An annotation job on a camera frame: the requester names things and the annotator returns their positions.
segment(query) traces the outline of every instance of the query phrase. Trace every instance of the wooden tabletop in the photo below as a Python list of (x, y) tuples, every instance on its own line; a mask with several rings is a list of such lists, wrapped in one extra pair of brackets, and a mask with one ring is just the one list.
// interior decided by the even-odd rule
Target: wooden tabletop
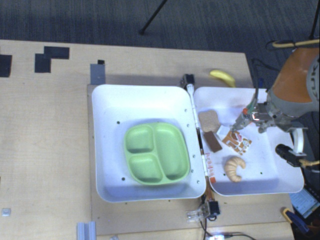
[[(52, 59), (51, 73), (35, 73), (35, 54), (43, 54), (44, 46), (68, 47), (69, 59)], [(1, 240), (74, 240), (77, 223), (93, 220), (90, 64), (105, 61), (109, 84), (177, 86), (184, 74), (194, 74), (196, 87), (225, 87), (209, 77), (211, 70), (220, 69), (235, 78), (237, 87), (252, 87), (243, 53), (0, 40), (0, 54), (12, 55), (10, 76), (0, 77), (0, 209), (11, 208), (10, 216), (0, 216)], [(288, 194), (215, 197), (221, 215), (208, 224), (209, 232), (294, 239), (280, 213), (283, 207), (292, 208)], [(163, 217), (151, 224), (165, 225), (166, 210), (184, 214), (184, 202), (158, 202), (154, 210)], [(119, 214), (119, 206), (107, 206), (111, 214)], [(146, 221), (136, 209), (129, 208), (123, 218)], [(168, 230), (151, 232), (131, 225), (116, 233), (120, 240), (202, 239), (200, 225), (185, 223), (177, 221)]]

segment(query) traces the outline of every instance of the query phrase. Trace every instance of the croissant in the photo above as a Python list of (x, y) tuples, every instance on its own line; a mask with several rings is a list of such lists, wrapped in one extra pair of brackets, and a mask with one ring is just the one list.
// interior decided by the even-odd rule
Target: croissant
[(246, 162), (237, 156), (230, 158), (224, 165), (225, 174), (232, 182), (239, 182), (242, 179), (241, 176), (238, 176), (236, 173), (237, 166), (241, 166), (242, 169), (246, 168)]

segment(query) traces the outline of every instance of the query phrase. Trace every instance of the yellow banana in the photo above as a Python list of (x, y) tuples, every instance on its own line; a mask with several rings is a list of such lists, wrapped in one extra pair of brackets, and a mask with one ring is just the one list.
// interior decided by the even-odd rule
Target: yellow banana
[(223, 80), (230, 87), (236, 87), (236, 80), (226, 72), (215, 69), (210, 72), (210, 76)]

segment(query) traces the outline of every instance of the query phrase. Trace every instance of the white tray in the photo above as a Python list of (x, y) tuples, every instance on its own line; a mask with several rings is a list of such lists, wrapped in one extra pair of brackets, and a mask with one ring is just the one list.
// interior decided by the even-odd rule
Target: white tray
[[(219, 122), (224, 126), (232, 125), (243, 108), (251, 101), (255, 90), (251, 88), (201, 87), (194, 93), (194, 103), (197, 113), (215, 110)], [(259, 102), (266, 101), (265, 89), (259, 90)], [(278, 144), (293, 148), (289, 133), (277, 127), (269, 127), (265, 133), (258, 133), (258, 127), (251, 123), (239, 131), (252, 140), (245, 154), (238, 155), (220, 141), (222, 150), (210, 152), (203, 139), (203, 149), (207, 154), (209, 173), (215, 177), (212, 188), (224, 196), (295, 193), (304, 186), (304, 178), (300, 168), (289, 165), (276, 154)], [(237, 174), (241, 182), (231, 182), (224, 172), (226, 161), (232, 157), (241, 157), (246, 162), (246, 168), (238, 166)]]
[[(92, 93), (96, 188), (108, 202), (197, 198), (206, 189), (202, 158), (188, 93), (173, 86), (100, 85)], [(126, 131), (138, 124), (166, 122), (181, 130), (190, 172), (181, 181), (143, 185), (130, 175)]]

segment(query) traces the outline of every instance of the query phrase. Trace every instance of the green plate compartment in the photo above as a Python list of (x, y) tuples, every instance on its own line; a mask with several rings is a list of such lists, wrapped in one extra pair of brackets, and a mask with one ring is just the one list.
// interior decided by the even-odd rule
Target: green plate compartment
[(190, 170), (185, 139), (170, 123), (131, 127), (124, 136), (124, 151), (132, 177), (144, 185), (178, 182)]

